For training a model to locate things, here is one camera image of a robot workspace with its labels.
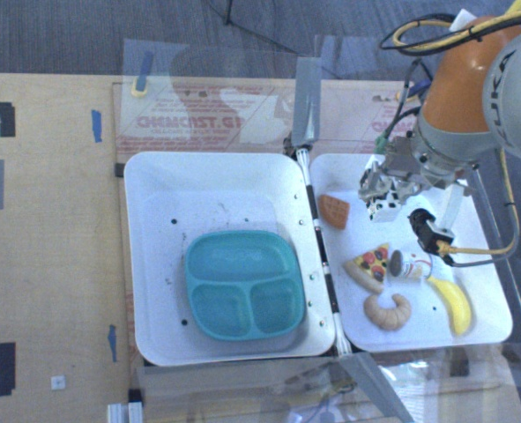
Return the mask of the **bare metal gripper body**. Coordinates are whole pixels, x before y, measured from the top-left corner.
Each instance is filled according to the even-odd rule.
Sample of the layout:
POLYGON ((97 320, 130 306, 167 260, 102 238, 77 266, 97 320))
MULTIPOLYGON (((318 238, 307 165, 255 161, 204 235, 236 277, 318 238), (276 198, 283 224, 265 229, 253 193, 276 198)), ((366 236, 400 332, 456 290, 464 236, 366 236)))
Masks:
POLYGON ((402 182, 423 189, 447 189, 462 178, 468 164, 451 159, 430 147, 422 137, 395 137, 388 143, 381 170, 402 182))

